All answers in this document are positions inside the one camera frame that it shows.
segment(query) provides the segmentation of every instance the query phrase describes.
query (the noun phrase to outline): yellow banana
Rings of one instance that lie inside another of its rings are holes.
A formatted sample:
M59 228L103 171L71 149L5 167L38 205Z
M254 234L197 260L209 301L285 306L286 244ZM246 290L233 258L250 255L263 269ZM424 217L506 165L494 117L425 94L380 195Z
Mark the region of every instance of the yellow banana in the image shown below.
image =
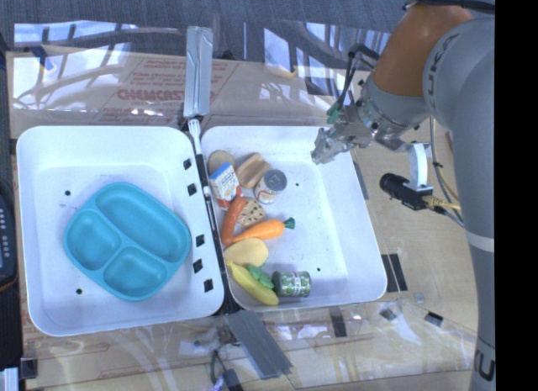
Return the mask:
M252 297L268 306L278 305L278 296L275 292L259 283L245 267L235 264L231 260L226 260L226 265L232 271L234 280Z

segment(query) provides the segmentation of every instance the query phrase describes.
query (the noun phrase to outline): orange carrot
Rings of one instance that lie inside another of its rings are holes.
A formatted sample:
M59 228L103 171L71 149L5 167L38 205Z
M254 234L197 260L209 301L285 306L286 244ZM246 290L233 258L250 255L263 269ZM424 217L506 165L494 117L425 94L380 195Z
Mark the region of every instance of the orange carrot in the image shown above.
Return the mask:
M234 237L232 243L250 237L255 237L257 239L274 239L275 237L282 235L285 228L295 228L295 219L289 218L283 222L278 219L264 220L259 224L252 225L249 229Z
M241 210L246 206L246 199L241 196L235 197L228 207L220 229L220 239L224 245L231 245L234 237L234 228Z

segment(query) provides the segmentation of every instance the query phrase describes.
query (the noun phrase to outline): plastic sheet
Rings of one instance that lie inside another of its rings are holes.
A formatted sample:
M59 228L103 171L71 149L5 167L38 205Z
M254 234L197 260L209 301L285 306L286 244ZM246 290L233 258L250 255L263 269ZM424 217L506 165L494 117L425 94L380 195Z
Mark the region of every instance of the plastic sheet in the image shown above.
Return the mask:
M354 43L381 52L388 33L336 25L276 22L249 30L229 49L215 28L211 114L218 125L325 125L340 95ZM8 53L11 136L37 124L136 124L177 127L185 77L185 29L88 21L20 24ZM374 61L367 56L346 103ZM427 141L425 128L410 140ZM449 182L450 142L438 133ZM477 301L465 235L450 220L390 201L384 172L406 175L407 156L380 145L353 150L359 182L388 274L378 301L261 314L293 368L261 380L223 316L103 333L52 337L24 314L24 357L36 360L28 389L211 389L212 375L233 368L248 389L301 389L468 372ZM430 181L437 187L435 180ZM24 264L20 264L25 294Z

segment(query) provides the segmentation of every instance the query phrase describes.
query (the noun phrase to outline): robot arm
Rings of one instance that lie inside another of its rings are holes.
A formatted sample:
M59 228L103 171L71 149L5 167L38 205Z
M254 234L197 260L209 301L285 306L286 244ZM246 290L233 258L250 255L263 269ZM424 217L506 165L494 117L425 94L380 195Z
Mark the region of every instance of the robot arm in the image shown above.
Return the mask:
M470 389L492 390L496 387L495 23L491 18L474 18L465 7L494 13L494 4L471 0L410 2L374 71L362 85L359 100L343 108L339 106L337 117L330 114L334 125L319 130L311 155L315 163L327 163L338 153L376 141L392 151L407 151L410 157L416 157L413 145L401 140L402 133L430 116L451 131L456 185L478 298L477 344ZM380 184L385 192L415 210L423 209L420 199L431 195L429 189L421 191L416 184L395 175L383 176Z

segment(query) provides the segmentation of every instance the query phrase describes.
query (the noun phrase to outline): green can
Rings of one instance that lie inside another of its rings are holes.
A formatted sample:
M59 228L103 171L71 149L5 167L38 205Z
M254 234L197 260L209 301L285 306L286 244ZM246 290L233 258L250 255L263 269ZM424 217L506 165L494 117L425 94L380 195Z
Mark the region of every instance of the green can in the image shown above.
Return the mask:
M308 272L274 272L271 280L279 297L308 297L312 287Z

